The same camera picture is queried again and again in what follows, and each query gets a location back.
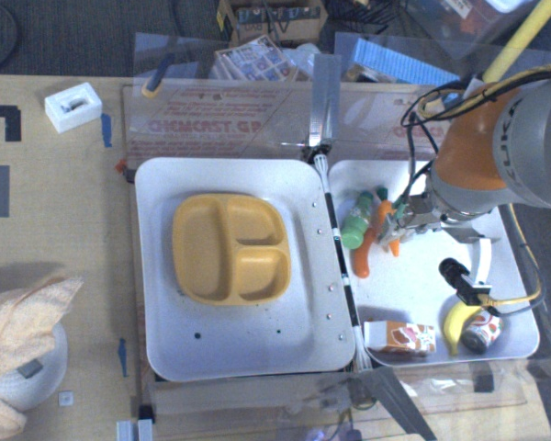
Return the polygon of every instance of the wooden table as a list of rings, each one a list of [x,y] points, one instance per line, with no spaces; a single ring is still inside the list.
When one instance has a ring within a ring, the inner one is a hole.
[[[112,118],[112,147],[103,143],[100,120],[59,134],[44,112],[46,96],[84,82],[92,84]],[[19,142],[5,141],[0,119],[0,165],[9,166],[10,177],[9,217],[0,218],[0,292],[53,276],[85,280],[62,319],[69,363],[59,390],[72,390],[74,404],[60,407],[54,393],[28,413],[27,427],[16,440],[115,439],[116,421],[137,416],[141,384],[135,289],[141,279],[133,258],[133,186],[115,170],[125,156],[121,92],[130,84],[119,78],[0,75],[0,105],[16,105],[22,114]],[[120,338],[128,349],[127,377],[117,354]],[[551,439],[535,384],[526,377],[515,384],[521,392],[514,403],[477,405],[482,410],[462,405],[451,413],[445,406],[438,413],[435,404],[427,406],[425,418],[439,439]],[[456,401],[449,404],[456,407]],[[354,416],[366,439],[403,434],[383,408],[377,410],[376,416]],[[167,433],[162,417],[155,430],[155,439],[179,438],[162,435]],[[230,439],[275,439],[275,433],[255,430]]]

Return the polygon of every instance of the beige cloth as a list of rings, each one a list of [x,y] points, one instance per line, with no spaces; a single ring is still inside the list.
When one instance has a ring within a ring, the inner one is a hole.
[[[0,376],[50,352],[53,326],[70,307],[81,278],[52,280],[0,294]],[[27,417],[0,399],[0,439],[22,432]]]

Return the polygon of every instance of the yellow tube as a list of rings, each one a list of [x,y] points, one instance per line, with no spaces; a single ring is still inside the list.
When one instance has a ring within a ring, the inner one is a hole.
[[[549,18],[551,18],[551,0],[541,0],[484,73],[484,82],[487,84],[498,82]]]

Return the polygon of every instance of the plastic bottle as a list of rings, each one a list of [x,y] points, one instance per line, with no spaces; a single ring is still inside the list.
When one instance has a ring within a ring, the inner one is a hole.
[[[371,221],[374,195],[364,191],[359,195],[357,203],[349,211],[349,215],[341,229],[341,240],[343,245],[350,250],[359,248],[364,240],[364,234]]]

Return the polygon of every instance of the soda can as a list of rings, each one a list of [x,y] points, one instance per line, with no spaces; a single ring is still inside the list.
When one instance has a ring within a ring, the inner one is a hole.
[[[461,333],[461,343],[474,353],[486,353],[502,333],[502,319],[481,311]]]

